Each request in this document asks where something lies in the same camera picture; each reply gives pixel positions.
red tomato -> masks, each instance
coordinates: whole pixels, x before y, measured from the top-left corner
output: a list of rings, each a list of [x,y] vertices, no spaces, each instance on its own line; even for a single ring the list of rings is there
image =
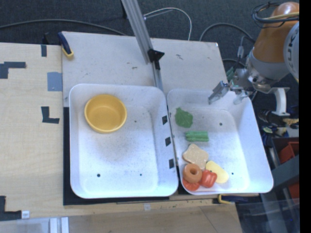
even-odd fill
[[[191,191],[191,192],[194,192],[196,191],[197,189],[199,189],[200,187],[200,184],[197,182],[197,183],[189,183],[188,181],[186,181],[184,178],[183,178],[183,185],[184,187]]]
[[[214,185],[216,179],[217,179],[216,173],[213,173],[209,170],[204,170],[202,173],[202,178],[199,181],[199,184],[204,187],[211,188]]]

white tray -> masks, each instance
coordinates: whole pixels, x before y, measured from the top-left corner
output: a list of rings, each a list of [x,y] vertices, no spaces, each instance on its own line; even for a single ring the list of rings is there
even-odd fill
[[[127,120],[118,131],[93,131],[84,106],[95,95],[121,99]],[[152,86],[78,84],[69,94],[70,184],[85,199],[165,197],[178,187],[168,111]]]
[[[189,144],[185,132],[189,130],[207,131],[208,142],[193,142],[209,153],[209,160],[219,164],[229,174],[229,180],[211,188],[200,187],[191,192],[194,195],[226,193],[265,193],[273,187],[273,177],[258,130],[253,106],[249,98],[238,105],[233,104],[236,97],[229,91],[223,98],[208,104],[212,91],[173,89],[168,93],[173,141],[179,165],[180,177],[187,164],[182,154]],[[176,109],[193,115],[189,129],[175,122]]]

yellow plate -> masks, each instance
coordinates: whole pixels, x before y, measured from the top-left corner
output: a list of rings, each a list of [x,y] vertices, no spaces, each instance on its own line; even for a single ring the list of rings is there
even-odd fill
[[[120,129],[127,118],[123,102],[110,94],[92,97],[84,108],[89,126],[98,133],[111,133]]]

donut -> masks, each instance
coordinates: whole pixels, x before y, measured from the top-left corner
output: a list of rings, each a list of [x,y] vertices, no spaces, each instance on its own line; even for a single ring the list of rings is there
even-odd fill
[[[202,170],[197,164],[187,164],[183,170],[183,178],[189,183],[197,183],[202,178]]]

toy food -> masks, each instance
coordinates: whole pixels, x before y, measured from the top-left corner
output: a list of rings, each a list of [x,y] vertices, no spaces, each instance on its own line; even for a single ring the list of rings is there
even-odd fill
[[[175,114],[175,122],[178,126],[190,128],[192,125],[193,115],[187,111],[177,108]]]
[[[207,131],[188,131],[186,132],[186,140],[189,142],[208,142]]]
[[[202,170],[205,169],[206,162],[208,160],[208,153],[194,143],[189,145],[188,149],[182,156],[185,161],[197,164]]]
[[[187,164],[183,170],[183,178],[189,183],[198,183],[202,178],[202,170],[197,164]]]
[[[183,185],[184,187],[189,190],[189,191],[196,191],[197,189],[199,189],[200,184],[199,183],[189,183],[188,181],[186,181],[185,179],[183,179]]]
[[[201,186],[211,188],[215,184],[216,179],[217,179],[216,173],[211,172],[209,170],[204,170],[202,173],[202,178],[199,181],[199,184]]]
[[[229,179],[228,173],[213,161],[207,162],[205,169],[217,174],[216,183],[225,183]]]

